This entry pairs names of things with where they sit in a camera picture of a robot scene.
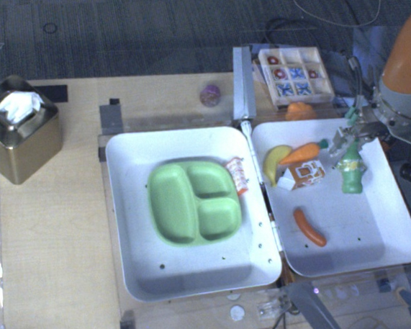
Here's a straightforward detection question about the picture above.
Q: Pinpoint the wooden grid game box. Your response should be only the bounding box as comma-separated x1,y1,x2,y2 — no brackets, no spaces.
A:
256,42,338,112

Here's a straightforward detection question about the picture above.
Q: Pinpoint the orange toy fruit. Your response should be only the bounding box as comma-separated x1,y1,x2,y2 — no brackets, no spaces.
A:
284,100,318,123

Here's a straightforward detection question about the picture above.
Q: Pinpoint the orange and white packet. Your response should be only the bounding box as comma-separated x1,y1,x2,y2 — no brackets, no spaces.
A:
225,155,250,198

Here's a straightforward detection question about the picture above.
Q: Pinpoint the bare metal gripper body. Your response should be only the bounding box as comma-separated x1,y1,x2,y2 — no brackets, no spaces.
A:
351,102,411,151

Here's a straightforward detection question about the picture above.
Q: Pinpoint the orange and white carton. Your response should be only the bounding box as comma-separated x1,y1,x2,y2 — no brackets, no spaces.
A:
275,158,328,193

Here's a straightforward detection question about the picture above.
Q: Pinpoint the green divided plate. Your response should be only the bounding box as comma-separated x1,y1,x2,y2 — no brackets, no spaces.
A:
144,152,245,251

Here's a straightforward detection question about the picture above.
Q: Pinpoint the orange sausage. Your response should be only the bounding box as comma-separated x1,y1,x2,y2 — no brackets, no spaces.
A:
292,204,328,251

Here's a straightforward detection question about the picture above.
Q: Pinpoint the white plastic tray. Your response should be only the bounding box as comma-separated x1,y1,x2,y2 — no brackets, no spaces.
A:
250,108,411,283
103,119,286,306

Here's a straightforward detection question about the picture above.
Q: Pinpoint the orange carrot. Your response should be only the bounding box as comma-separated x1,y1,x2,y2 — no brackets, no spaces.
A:
277,138,331,166

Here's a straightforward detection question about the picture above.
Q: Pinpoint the yellow banana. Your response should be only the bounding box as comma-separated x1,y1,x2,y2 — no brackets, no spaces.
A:
261,144,297,189

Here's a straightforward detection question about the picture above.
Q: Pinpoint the green plastic bottle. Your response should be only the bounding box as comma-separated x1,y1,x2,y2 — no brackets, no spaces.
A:
335,140,370,197

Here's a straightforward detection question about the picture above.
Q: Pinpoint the gold tissue box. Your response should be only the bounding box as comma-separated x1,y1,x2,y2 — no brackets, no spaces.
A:
0,70,68,187

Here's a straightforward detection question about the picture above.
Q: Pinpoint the purple round toy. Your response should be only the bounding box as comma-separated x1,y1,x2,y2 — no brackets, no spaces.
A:
198,83,224,109

